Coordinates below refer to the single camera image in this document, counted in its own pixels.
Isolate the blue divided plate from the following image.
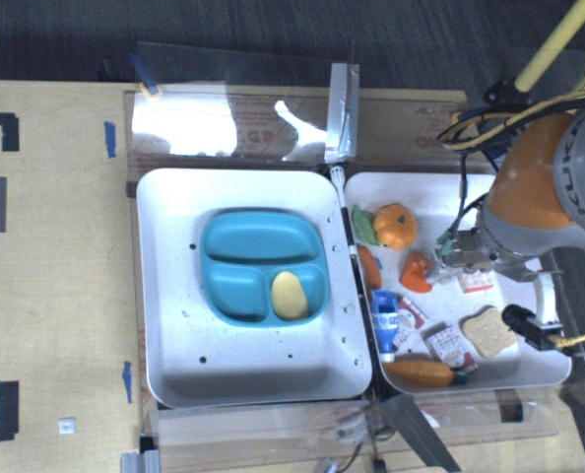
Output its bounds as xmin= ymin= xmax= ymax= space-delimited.
xmin=199 ymin=208 xmax=331 ymax=328

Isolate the red and white carton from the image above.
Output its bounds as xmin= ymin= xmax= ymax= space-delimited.
xmin=423 ymin=324 xmax=480 ymax=375

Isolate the beige bread slice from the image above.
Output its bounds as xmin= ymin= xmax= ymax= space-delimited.
xmin=459 ymin=305 xmax=519 ymax=360

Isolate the black cylinder on white bracket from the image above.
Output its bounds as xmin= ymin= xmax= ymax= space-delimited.
xmin=500 ymin=269 xmax=567 ymax=354

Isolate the orange carrot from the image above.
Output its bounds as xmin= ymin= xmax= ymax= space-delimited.
xmin=381 ymin=358 xmax=471 ymax=389

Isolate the yellow potato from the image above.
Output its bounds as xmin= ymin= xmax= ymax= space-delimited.
xmin=270 ymin=270 xmax=310 ymax=321

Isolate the orange sausage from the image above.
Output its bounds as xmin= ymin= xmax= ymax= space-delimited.
xmin=356 ymin=244 xmax=384 ymax=293

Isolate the blue and white bottle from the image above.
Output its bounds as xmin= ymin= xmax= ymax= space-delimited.
xmin=369 ymin=289 xmax=401 ymax=364

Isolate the white plastic tray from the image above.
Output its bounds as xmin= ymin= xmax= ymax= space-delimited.
xmin=343 ymin=170 xmax=573 ymax=396
xmin=135 ymin=167 xmax=374 ymax=410

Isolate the orange pumpkin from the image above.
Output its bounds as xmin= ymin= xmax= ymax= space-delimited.
xmin=371 ymin=202 xmax=419 ymax=251

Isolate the orange pepper piece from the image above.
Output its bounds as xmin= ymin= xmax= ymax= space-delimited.
xmin=399 ymin=250 xmax=434 ymax=295

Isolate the green lettuce leaf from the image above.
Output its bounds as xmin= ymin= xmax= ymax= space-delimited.
xmin=351 ymin=203 xmax=382 ymax=247

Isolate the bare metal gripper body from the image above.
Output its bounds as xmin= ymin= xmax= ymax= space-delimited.
xmin=438 ymin=228 xmax=496 ymax=272

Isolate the small red and white packet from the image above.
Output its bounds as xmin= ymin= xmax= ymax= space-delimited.
xmin=456 ymin=268 xmax=495 ymax=295

